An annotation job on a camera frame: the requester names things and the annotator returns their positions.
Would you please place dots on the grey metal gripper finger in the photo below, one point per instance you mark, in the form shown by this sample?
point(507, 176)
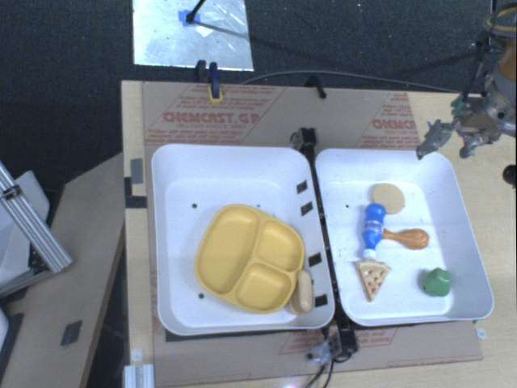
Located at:
point(472, 144)
point(433, 139)

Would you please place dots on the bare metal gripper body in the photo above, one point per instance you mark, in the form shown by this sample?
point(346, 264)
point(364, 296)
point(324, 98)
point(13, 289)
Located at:
point(482, 123)

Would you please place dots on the round tan biscuit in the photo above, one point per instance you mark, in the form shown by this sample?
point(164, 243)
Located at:
point(389, 197)

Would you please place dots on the white plastic tray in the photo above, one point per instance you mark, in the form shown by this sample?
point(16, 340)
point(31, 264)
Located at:
point(444, 216)
point(226, 176)

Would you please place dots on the orange chicken drumstick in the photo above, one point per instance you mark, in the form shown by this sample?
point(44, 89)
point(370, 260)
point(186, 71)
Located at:
point(412, 239)

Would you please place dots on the blue and white bottle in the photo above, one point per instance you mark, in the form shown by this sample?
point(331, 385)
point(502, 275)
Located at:
point(373, 226)

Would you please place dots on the thin black rod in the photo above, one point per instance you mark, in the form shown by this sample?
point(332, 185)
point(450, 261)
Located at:
point(321, 216)

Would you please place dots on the green bell pepper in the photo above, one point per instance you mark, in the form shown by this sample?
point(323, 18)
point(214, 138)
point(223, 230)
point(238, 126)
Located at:
point(437, 283)

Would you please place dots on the pizza slice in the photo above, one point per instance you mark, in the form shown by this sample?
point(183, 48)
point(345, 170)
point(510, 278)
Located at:
point(372, 278)

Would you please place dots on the brown cardboard board red print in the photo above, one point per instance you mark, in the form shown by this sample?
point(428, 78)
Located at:
point(250, 115)

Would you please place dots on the tan bread roll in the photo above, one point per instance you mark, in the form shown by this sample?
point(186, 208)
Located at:
point(303, 293)

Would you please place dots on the yellow divided plate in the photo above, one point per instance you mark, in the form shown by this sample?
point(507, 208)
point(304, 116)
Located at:
point(242, 253)

